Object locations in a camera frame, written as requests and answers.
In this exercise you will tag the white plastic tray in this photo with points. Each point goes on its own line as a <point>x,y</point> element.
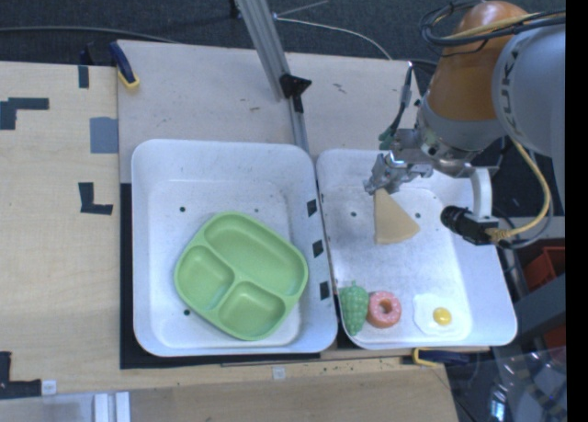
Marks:
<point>161,273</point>
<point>413,268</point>

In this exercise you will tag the black cylinder on white bracket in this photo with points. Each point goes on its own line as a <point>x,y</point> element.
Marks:
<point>464,222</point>

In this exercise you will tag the pink doughnut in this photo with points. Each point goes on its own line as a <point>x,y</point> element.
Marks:
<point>383,314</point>

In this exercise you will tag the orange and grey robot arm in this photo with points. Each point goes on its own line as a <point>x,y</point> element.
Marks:
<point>468,84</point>

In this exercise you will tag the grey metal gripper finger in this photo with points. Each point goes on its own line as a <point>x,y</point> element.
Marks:
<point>379,176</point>
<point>406,171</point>

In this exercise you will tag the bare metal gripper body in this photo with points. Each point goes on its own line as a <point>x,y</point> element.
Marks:
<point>415,146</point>

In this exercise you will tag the white and yellow fried egg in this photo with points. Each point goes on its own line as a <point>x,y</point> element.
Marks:
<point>436,316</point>

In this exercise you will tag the green divided plate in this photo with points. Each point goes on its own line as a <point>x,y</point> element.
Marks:
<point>239,273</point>

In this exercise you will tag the tan pizza slice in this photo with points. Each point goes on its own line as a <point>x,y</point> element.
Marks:
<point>392,222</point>

